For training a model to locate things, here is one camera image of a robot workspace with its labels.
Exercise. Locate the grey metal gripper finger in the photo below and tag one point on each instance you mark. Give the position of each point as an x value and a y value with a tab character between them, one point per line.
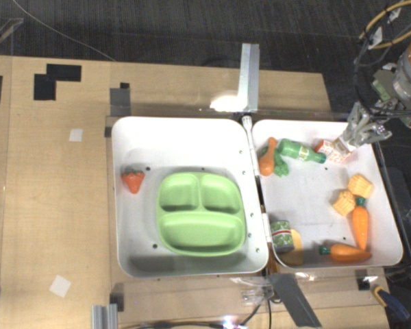
375	133
357	122

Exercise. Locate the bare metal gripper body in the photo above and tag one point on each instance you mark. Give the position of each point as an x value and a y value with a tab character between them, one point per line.
386	96

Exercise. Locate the red and white carton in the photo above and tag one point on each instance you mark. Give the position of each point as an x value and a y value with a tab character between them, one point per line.
334	153

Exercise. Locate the yellow toy corn piece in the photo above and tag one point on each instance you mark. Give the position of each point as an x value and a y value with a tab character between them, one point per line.
360	185
344	202

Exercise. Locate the green bottle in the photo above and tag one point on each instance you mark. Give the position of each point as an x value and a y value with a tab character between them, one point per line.
294	150

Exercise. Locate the green toy broccoli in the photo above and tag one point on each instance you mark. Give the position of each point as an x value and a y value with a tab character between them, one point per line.
281	168

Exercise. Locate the white plastic tray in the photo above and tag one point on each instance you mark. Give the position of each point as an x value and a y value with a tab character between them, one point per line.
178	142
305	197

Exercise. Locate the orange toy carrot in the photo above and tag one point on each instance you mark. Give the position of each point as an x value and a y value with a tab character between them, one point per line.
346	253
360	225

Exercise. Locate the orange toy drumstick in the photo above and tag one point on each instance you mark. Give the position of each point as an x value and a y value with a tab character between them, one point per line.
266	164

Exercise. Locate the green and white can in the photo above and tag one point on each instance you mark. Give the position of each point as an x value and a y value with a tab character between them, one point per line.
281	236

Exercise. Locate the yellow toy cheese wedge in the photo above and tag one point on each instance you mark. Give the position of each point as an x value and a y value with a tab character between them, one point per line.
296	252

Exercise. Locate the green divided plate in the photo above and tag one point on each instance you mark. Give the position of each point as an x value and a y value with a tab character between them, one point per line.
200	230

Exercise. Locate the red toy strawberry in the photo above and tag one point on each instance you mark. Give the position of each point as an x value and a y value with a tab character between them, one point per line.
133	180

